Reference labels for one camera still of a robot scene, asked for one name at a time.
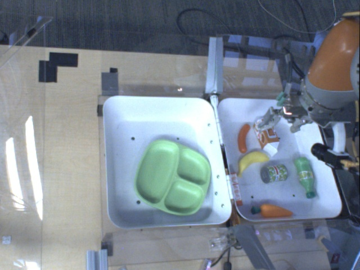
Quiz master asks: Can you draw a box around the yellow banana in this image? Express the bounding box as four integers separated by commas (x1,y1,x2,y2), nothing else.
237,150,271,178

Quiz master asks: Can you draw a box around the orange carrot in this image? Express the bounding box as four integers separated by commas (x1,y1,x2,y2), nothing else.
250,203,294,219

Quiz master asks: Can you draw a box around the orange and white carton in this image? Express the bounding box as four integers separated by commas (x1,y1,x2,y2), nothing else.
252,118,281,157

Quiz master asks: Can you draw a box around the orange sausage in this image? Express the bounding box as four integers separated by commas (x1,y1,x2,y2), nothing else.
237,123,251,154

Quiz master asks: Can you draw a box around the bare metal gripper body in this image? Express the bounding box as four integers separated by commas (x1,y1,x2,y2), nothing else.
281,93,352,128

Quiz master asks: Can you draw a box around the white plastic tray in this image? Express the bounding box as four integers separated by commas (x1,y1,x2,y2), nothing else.
218,97,343,222
102,95,233,230

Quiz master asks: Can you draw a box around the orange and white packet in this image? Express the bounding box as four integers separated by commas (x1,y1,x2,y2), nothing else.
229,172,244,206

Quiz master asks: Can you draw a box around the green divided plate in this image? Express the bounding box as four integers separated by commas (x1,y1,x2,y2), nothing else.
134,139,212,217

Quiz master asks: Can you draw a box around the green plastic bottle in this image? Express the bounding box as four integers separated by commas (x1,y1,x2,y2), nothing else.
294,156,317,199

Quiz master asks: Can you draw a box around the green and white can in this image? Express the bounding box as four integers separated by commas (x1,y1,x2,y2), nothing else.
260,164,289,185

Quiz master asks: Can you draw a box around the black cylinder on white bracket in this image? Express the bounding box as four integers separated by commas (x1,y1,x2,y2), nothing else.
310,122,352,170

